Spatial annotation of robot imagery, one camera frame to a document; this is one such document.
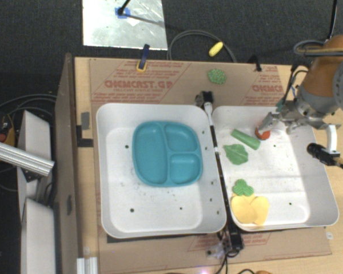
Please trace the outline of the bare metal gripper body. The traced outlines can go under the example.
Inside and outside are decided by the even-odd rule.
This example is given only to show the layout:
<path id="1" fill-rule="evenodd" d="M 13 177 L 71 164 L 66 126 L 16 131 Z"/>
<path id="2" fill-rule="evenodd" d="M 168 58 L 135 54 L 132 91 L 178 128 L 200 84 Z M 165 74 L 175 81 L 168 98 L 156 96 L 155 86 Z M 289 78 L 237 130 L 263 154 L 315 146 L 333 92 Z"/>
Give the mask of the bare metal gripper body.
<path id="1" fill-rule="evenodd" d="M 324 118 L 328 116 L 331 107 L 319 101 L 289 100 L 277 103 L 278 118 L 287 126 L 327 127 Z"/>

